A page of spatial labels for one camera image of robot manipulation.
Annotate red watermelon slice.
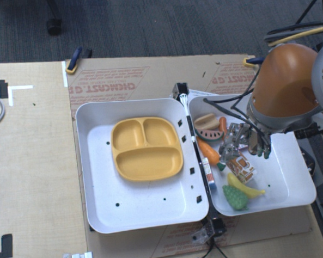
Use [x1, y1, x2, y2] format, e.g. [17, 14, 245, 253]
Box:
[195, 126, 225, 144]

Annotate black block with thin wires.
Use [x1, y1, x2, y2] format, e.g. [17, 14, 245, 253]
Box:
[171, 82, 190, 99]
[190, 217, 228, 244]

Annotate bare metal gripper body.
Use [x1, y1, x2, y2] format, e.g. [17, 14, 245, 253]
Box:
[224, 120, 273, 162]

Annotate white paper sheet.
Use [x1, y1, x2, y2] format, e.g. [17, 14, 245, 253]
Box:
[187, 87, 212, 99]

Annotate white and blue packet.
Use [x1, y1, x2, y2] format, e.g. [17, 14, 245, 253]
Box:
[201, 156, 218, 191]

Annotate orange carrot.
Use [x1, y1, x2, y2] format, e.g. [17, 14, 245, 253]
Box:
[196, 134, 227, 174]

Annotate orange sausage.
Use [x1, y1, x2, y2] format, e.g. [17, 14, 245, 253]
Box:
[218, 116, 228, 136]

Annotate green grapes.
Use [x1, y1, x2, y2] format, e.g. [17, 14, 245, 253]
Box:
[222, 183, 250, 212]

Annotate tan bread bun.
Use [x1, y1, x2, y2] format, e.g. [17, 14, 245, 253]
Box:
[193, 112, 221, 131]

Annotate yellow divided plate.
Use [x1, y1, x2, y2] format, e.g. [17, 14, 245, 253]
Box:
[109, 114, 186, 184]

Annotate black chair leg with wheel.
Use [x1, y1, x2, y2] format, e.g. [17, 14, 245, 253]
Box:
[44, 0, 64, 36]

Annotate black cylinder on white bracket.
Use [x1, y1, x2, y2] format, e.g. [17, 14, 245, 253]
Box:
[291, 113, 323, 140]

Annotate brown cardboard board red print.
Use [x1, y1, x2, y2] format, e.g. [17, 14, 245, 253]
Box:
[65, 45, 315, 258]

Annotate white plastic tray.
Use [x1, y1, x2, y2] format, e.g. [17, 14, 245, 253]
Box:
[74, 95, 211, 236]
[187, 89, 318, 220]

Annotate yellow banana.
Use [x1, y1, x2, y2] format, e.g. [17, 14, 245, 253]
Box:
[227, 170, 267, 201]

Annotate orange and white carton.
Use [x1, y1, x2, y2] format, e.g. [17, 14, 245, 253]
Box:
[225, 152, 257, 187]

